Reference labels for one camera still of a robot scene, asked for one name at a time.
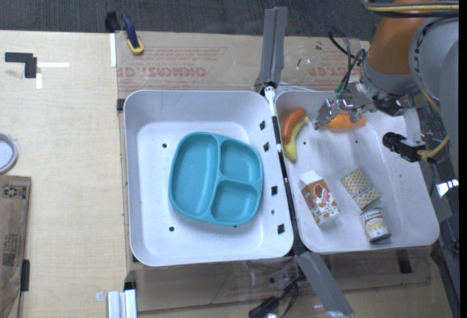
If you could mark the yellow and green packet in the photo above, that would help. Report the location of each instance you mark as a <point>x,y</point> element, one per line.
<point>360,188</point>

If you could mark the orange carrot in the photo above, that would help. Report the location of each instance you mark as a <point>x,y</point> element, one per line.
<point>339,123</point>

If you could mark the brown cardboard board red print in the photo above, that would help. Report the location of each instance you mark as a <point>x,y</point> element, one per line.
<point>189,68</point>

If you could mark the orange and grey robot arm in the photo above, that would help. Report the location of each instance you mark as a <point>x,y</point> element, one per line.
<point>394,43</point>

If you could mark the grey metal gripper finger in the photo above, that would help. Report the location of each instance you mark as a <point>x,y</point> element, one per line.
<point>353,113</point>
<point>326,110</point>

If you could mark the white plastic tray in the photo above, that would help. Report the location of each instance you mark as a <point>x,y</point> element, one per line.
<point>394,192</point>
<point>153,178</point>

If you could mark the brown paper bag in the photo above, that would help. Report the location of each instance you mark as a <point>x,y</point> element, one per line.
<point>12,243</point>

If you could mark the blue divided plate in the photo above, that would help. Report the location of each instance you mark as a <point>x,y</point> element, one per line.
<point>197,178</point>

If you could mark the orange sausage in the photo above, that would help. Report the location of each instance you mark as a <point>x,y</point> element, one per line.
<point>292,121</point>

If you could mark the black cylinder on white bracket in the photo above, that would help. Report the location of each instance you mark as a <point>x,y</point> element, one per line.
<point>410,150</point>

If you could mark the yellow banana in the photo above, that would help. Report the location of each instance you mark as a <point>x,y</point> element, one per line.
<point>290,150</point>

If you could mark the white and orange carton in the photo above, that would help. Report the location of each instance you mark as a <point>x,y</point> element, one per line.
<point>319,200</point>

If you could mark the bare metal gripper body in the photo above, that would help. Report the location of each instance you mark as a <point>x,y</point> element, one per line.
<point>365,99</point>

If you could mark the small white and red can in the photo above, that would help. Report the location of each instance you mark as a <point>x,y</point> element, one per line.
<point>376,225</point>

